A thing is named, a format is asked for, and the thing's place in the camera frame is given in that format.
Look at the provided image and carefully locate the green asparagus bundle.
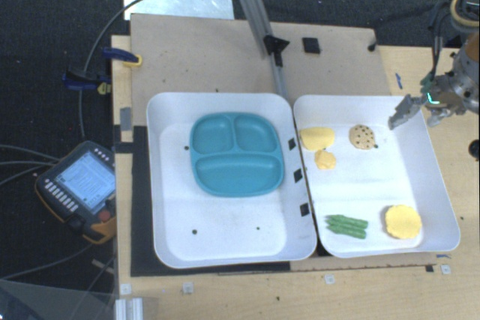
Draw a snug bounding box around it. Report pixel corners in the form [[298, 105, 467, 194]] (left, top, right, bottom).
[[324, 214, 370, 241]]

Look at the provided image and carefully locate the chocolate chip biscuit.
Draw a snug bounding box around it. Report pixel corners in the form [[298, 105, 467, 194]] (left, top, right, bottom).
[[348, 124, 377, 151]]

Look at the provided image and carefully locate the round yellow toy biscuit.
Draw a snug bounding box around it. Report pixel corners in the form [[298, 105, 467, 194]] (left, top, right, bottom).
[[383, 204, 424, 241]]

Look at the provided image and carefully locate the black block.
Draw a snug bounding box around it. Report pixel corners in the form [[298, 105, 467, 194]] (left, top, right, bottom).
[[301, 37, 323, 55]]

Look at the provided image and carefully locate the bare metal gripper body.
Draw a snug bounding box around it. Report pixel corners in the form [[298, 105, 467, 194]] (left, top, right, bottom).
[[424, 61, 480, 116]]

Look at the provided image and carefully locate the brown cardboard board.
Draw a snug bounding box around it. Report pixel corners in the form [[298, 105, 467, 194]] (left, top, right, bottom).
[[129, 12, 438, 274]]

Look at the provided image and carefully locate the blue divided plate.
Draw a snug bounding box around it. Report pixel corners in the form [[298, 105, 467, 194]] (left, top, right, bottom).
[[189, 111, 285, 199]]

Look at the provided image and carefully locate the large yellow toy crisp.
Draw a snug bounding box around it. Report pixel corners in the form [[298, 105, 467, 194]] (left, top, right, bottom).
[[298, 126, 336, 152]]

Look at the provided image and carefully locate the small yellow toy crisp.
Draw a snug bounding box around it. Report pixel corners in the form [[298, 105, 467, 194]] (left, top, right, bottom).
[[313, 149, 338, 172]]

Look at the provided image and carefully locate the white plastic tray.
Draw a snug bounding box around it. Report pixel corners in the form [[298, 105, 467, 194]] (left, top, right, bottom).
[[145, 91, 320, 270], [292, 94, 462, 260]]

